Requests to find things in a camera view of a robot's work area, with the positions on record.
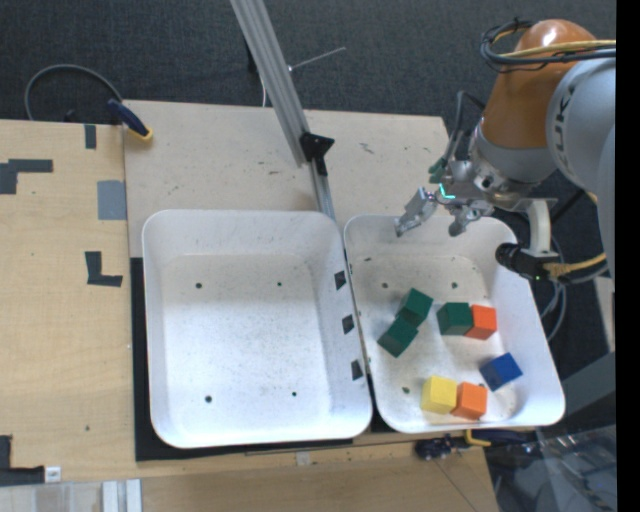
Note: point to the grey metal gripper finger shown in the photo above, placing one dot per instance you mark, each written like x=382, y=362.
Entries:
x=462, y=220
x=414, y=212

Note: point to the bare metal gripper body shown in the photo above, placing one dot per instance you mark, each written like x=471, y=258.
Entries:
x=482, y=187

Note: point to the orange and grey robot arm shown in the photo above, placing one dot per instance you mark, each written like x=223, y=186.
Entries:
x=525, y=100

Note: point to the white plastic tray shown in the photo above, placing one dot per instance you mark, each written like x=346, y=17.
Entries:
x=250, y=340
x=450, y=260

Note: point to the green cube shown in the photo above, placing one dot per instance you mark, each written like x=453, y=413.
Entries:
x=398, y=339
x=417, y=302
x=454, y=318

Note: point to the orange cube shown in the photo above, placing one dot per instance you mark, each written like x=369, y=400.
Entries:
x=483, y=321
x=470, y=400

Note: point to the blue cube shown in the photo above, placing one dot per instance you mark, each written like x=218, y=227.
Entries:
x=501, y=371

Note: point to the yellow cube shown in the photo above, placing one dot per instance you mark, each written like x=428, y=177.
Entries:
x=438, y=394

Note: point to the pale wood board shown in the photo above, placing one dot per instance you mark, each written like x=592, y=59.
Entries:
x=225, y=160

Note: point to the black cylinder on white bracket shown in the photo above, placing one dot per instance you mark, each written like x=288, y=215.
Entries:
x=525, y=260

